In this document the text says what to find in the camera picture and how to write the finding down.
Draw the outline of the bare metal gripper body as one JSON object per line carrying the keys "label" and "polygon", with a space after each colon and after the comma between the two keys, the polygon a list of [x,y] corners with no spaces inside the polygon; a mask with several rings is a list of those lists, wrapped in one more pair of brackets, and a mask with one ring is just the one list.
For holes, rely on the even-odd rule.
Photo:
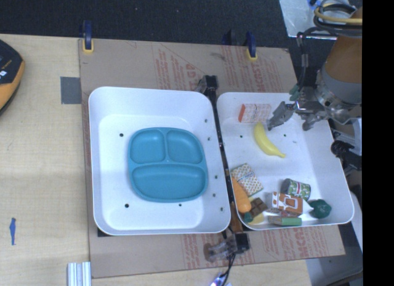
{"label": "bare metal gripper body", "polygon": [[356,118],[360,103],[348,103],[335,96],[318,96],[315,93],[300,94],[295,103],[295,112],[301,116],[305,113],[322,112],[326,120],[332,119],[337,123],[346,124]]}

